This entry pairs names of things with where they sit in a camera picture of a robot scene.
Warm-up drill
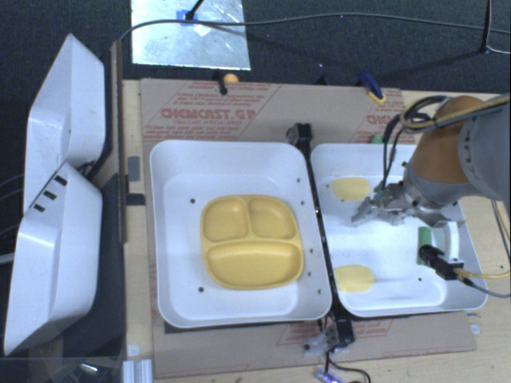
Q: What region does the white plastic tray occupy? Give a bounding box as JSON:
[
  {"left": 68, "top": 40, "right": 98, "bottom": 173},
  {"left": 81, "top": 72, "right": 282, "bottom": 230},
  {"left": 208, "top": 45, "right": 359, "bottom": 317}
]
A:
[
  {"left": 310, "top": 142, "right": 489, "bottom": 318},
  {"left": 149, "top": 140, "right": 334, "bottom": 330}
]

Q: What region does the black cylinder on white bracket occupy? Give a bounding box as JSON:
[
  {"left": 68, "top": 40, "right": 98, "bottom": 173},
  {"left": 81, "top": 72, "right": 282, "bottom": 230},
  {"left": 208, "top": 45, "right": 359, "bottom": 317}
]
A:
[{"left": 418, "top": 220, "right": 466, "bottom": 282}]

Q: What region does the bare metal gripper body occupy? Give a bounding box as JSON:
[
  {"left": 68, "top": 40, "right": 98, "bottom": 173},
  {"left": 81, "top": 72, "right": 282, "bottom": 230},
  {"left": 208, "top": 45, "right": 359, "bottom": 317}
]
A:
[{"left": 371, "top": 183, "right": 466, "bottom": 229}]

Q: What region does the thin black rod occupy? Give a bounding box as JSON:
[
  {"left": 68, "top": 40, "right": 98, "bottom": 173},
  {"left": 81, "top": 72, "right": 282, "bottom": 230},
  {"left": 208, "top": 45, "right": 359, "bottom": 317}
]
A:
[{"left": 298, "top": 133, "right": 347, "bottom": 329}]

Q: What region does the yellow oval biscuit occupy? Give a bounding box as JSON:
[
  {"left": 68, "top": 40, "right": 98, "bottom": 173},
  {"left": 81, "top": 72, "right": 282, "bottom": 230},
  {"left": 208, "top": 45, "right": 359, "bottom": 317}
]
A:
[
  {"left": 331, "top": 176, "right": 372, "bottom": 203},
  {"left": 332, "top": 264, "right": 376, "bottom": 294}
]

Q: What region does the yellow divided plate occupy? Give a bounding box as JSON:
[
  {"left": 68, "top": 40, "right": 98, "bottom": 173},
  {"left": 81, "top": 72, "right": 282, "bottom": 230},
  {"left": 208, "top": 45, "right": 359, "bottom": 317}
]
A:
[{"left": 200, "top": 194, "right": 306, "bottom": 292}]

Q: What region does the green rectangular block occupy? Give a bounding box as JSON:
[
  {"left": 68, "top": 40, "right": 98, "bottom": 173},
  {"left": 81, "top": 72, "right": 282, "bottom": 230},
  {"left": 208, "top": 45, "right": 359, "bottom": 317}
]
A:
[{"left": 417, "top": 226, "right": 434, "bottom": 266}]

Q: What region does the brown cardboard board red print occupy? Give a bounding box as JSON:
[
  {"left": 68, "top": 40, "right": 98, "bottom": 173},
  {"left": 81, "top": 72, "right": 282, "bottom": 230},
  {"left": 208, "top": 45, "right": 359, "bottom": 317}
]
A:
[{"left": 139, "top": 77, "right": 478, "bottom": 379}]

